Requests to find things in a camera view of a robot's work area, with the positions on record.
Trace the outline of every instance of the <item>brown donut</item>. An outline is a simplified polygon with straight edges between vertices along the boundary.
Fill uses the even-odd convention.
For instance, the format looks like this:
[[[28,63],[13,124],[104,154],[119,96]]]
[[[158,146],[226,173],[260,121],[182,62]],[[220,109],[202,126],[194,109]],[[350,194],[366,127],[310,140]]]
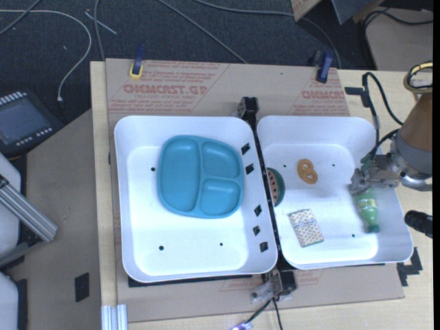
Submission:
[[[301,159],[296,167],[299,177],[308,184],[318,181],[318,174],[314,170],[314,165],[308,159]]]

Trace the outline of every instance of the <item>blue divided plate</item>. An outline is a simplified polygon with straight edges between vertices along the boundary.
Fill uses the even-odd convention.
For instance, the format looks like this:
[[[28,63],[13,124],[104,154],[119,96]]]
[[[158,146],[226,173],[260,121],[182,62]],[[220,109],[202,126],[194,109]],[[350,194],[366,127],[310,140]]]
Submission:
[[[243,200],[243,165],[230,145],[178,135],[163,146],[157,170],[160,201],[189,217],[228,217]]]

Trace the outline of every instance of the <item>green bottle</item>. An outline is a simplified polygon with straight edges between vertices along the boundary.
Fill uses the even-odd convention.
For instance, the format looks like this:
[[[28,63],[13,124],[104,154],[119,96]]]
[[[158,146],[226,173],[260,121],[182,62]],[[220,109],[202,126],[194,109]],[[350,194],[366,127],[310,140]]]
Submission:
[[[368,224],[368,233],[378,233],[380,231],[377,224],[376,200],[368,189],[360,195],[356,195],[357,210],[363,220]]]

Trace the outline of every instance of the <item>black fabric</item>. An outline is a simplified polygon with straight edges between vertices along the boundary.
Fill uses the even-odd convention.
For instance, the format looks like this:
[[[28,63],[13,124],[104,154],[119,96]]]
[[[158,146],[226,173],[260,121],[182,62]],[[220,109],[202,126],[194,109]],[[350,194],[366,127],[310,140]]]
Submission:
[[[0,0],[1,9],[26,9],[35,0]],[[189,0],[165,0],[205,27],[251,64],[307,65],[315,50],[330,50],[322,32],[305,20],[286,16],[252,16],[219,11]],[[244,10],[292,13],[290,0],[205,0]],[[35,9],[58,10],[81,20],[93,45],[84,63],[63,87],[65,109],[56,101],[63,76],[84,54],[85,31],[76,22],[53,14],[30,14],[0,36],[0,93],[29,88],[57,117],[67,122],[91,106],[89,62],[99,61],[93,14],[95,0],[44,0]],[[383,6],[432,10],[433,0],[388,0]],[[18,14],[0,12],[0,29]],[[339,25],[330,0],[315,6],[306,18],[319,25],[340,53],[342,68],[369,69],[362,56],[359,28]],[[144,57],[156,60],[241,63],[220,44],[154,0],[102,0],[98,19],[117,32],[100,29],[106,57],[134,58],[141,43]]]

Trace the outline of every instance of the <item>wooden table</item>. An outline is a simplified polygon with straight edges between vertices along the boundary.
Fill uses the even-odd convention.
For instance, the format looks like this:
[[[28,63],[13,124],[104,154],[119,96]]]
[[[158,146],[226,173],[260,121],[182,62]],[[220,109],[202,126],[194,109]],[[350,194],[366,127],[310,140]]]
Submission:
[[[343,87],[359,87],[365,71],[339,70]],[[415,104],[415,97],[402,84],[404,72],[374,71],[381,80],[390,106],[395,115],[405,119]],[[115,253],[113,240],[113,218],[111,202],[111,173],[109,162],[109,132],[107,122],[107,94],[105,64],[91,63],[93,136],[96,171],[96,199],[98,209],[98,239],[100,259],[100,286],[102,306],[116,306]],[[373,85],[371,96],[380,116],[382,134],[395,128],[395,123],[386,112],[380,94]],[[347,96],[352,116],[371,121],[368,109],[362,107],[359,97]],[[416,192],[400,186],[397,194],[404,212],[419,210],[432,214],[432,193]],[[360,302],[322,307],[284,309],[280,311],[284,329],[433,329],[433,266],[432,239],[411,230],[414,246],[417,247],[423,270],[420,275],[409,276],[409,287],[404,289],[406,297],[400,300]],[[222,316],[204,316],[176,320],[129,323],[130,330],[191,329],[228,330],[249,318],[250,313],[234,313]],[[253,322],[255,329],[277,329],[278,322],[273,309],[268,308]]]

